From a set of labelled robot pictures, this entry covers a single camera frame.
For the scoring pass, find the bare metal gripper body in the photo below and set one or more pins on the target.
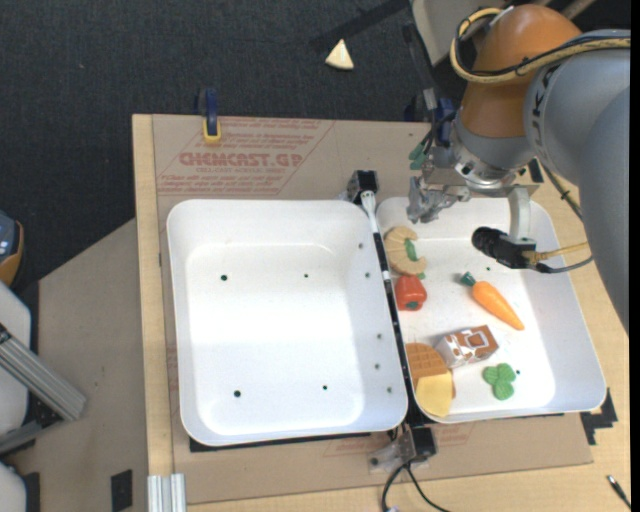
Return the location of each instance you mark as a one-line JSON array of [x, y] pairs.
[[445, 175]]

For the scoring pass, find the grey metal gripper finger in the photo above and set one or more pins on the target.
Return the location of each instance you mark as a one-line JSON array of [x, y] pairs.
[[437, 204], [415, 202]]

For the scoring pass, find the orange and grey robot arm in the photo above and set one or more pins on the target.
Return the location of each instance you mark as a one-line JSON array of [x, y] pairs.
[[575, 125]]

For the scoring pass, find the tan croissant sandwich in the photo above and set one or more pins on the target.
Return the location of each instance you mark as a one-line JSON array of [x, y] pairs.
[[397, 250]]

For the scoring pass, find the thin black and white rod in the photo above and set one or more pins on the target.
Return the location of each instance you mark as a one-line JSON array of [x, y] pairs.
[[385, 270]]

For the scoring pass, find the red bell pepper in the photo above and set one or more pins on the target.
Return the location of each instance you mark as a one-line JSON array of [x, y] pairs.
[[410, 291]]

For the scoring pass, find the orange carrot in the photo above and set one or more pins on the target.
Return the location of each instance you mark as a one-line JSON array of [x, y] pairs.
[[495, 302]]

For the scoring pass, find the brown cardboard board red print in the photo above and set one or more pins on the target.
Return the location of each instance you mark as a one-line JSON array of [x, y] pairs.
[[310, 150]]

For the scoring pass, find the brown and white carton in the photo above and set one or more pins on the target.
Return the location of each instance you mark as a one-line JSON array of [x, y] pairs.
[[467, 346]]

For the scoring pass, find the cream triangular wedge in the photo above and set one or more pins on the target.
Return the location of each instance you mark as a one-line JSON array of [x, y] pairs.
[[341, 57]]

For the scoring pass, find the brown waffle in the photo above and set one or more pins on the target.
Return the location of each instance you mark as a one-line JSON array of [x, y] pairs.
[[424, 361]]

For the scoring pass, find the white plastic tray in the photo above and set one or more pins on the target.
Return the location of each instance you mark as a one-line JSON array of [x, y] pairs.
[[540, 345], [280, 325]]

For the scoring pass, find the green leaf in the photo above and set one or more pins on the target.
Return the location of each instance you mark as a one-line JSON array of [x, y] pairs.
[[500, 381]]

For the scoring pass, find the yellow cheese slice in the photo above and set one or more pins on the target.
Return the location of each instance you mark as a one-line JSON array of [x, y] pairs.
[[435, 396]]

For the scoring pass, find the black cylinder on white bracket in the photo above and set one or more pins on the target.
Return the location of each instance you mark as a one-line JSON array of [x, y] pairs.
[[502, 247]]

